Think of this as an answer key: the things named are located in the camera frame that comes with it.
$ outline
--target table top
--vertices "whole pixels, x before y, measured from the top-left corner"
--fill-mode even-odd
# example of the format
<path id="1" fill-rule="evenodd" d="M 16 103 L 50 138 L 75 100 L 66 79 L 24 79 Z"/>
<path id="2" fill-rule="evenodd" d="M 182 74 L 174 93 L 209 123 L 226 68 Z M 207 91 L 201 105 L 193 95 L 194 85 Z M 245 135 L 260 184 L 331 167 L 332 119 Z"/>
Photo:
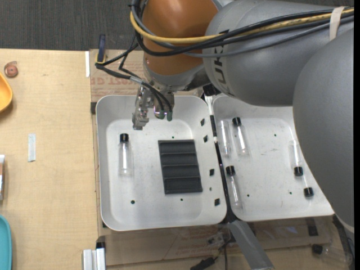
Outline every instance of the table top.
<path id="1" fill-rule="evenodd" d="M 86 52 L 0 49 L 2 73 L 10 61 L 17 61 L 19 74 L 6 78 L 13 100 L 0 113 L 0 154 L 6 160 L 0 214 L 11 227 L 13 270 L 81 269 L 81 253 L 95 248 L 100 228 Z M 31 162 L 29 134 L 36 136 L 36 158 Z M 341 247 L 331 222 L 330 227 L 334 243 Z M 339 269 L 312 257 L 308 246 L 267 254 L 276 269 Z M 214 269 L 224 269 L 222 259 Z M 199 261 L 111 269 L 189 269 Z M 238 267 L 248 269 L 244 257 L 229 257 L 229 269 Z"/>

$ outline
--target dark gray floor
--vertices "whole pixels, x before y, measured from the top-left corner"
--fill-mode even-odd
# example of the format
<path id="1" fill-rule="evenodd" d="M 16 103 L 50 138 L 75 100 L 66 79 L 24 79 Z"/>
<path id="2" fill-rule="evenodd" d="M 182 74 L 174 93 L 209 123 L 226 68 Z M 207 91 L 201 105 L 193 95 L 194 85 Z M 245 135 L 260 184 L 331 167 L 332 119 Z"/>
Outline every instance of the dark gray floor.
<path id="1" fill-rule="evenodd" d="M 284 0 L 354 6 L 354 0 Z M 88 50 L 106 34 L 106 48 L 128 47 L 131 0 L 0 0 L 0 48 Z"/>

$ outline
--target orange bowl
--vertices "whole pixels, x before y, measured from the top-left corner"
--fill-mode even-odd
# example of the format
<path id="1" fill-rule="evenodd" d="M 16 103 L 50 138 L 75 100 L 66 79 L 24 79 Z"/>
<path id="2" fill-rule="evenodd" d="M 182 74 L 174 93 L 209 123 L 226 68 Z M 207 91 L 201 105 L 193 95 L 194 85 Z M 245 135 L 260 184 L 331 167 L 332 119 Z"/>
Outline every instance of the orange bowl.
<path id="1" fill-rule="evenodd" d="M 12 90 L 5 77 L 0 73 L 0 112 L 5 110 L 12 101 Z"/>

